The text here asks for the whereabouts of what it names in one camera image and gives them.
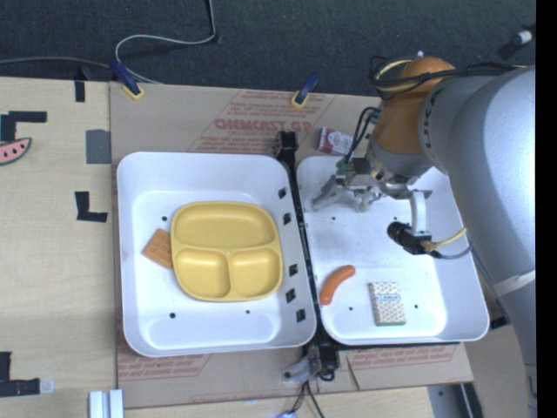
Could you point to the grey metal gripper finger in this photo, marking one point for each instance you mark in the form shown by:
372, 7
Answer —
327, 195
365, 200

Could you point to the yellow divided plate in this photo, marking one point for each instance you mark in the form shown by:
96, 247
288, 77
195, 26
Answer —
226, 251

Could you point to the orange waffle biscuit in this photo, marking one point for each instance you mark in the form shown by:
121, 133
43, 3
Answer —
157, 248

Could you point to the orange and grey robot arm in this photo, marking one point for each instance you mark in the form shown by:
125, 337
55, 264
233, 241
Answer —
487, 168

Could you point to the red and white packet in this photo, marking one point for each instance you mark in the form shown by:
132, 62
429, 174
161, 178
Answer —
334, 141

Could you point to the orange sausage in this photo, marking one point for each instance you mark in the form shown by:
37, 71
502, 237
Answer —
334, 283

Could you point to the brown cardboard board red print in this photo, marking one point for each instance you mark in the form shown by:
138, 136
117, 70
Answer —
174, 120

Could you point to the pink watermelon slice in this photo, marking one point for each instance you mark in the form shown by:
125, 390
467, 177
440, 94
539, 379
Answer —
13, 150

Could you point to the white plastic tray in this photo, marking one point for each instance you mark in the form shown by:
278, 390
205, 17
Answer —
383, 259
204, 325

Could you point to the black cylinder on white bracket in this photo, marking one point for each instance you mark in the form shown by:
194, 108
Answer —
409, 235

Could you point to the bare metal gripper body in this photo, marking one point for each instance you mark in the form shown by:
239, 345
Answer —
365, 179

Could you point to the small patterned white carton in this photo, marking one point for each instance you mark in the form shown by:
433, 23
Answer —
387, 304

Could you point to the thin black rod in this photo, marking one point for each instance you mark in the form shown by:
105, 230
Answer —
303, 242

